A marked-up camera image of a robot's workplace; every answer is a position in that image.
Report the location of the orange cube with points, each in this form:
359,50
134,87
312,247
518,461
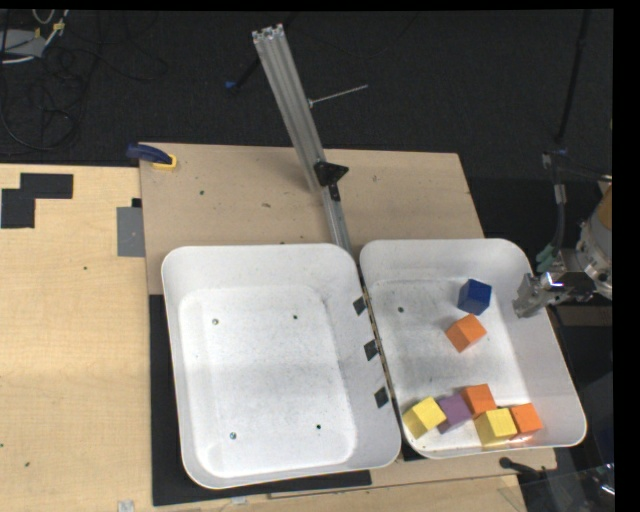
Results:
465,332
478,397
526,417

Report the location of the white plastic tray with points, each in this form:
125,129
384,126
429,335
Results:
430,360
270,370

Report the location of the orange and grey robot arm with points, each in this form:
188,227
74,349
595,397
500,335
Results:
602,227

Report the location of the blue cube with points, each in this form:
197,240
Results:
474,295

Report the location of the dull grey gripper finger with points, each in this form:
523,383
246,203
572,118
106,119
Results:
529,284
529,306

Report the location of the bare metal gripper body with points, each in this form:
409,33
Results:
575,284

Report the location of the yellow cube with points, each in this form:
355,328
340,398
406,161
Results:
425,417
495,425

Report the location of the purple cube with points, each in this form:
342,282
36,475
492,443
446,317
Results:
455,410

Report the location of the pale wooden board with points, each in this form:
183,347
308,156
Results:
240,200

